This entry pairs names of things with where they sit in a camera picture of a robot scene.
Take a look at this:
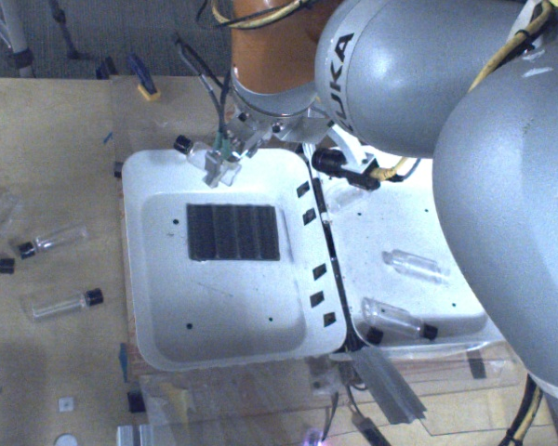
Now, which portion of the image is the clear bottle without cap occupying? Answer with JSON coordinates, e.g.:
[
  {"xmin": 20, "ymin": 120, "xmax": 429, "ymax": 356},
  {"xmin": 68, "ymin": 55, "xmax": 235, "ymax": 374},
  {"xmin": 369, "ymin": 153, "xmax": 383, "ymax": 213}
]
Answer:
[{"xmin": 381, "ymin": 248, "xmax": 451, "ymax": 285}]

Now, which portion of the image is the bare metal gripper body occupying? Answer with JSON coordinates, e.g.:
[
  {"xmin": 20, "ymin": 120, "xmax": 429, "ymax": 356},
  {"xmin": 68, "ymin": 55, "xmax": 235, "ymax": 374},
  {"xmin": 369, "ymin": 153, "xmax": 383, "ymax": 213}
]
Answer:
[{"xmin": 225, "ymin": 109, "xmax": 330, "ymax": 158}]

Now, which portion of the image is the white plastic tray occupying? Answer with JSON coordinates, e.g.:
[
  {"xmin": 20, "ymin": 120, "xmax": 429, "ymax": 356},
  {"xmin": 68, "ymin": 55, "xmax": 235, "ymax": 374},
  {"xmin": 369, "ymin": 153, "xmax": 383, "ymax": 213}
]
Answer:
[
  {"xmin": 120, "ymin": 148, "xmax": 348, "ymax": 373},
  {"xmin": 306, "ymin": 149, "xmax": 508, "ymax": 358}
]

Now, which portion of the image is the black cylinder on white bracket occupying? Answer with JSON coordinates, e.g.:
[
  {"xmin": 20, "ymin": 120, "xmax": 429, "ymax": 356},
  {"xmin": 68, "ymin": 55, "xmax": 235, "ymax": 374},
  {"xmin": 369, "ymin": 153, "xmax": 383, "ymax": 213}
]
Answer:
[{"xmin": 311, "ymin": 124, "xmax": 382, "ymax": 191}]

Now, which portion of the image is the black ribbed mat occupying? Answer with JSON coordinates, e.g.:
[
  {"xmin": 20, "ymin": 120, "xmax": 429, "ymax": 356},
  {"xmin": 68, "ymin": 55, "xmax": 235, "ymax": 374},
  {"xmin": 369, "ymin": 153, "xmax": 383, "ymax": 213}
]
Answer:
[{"xmin": 186, "ymin": 203, "xmax": 282, "ymax": 263}]

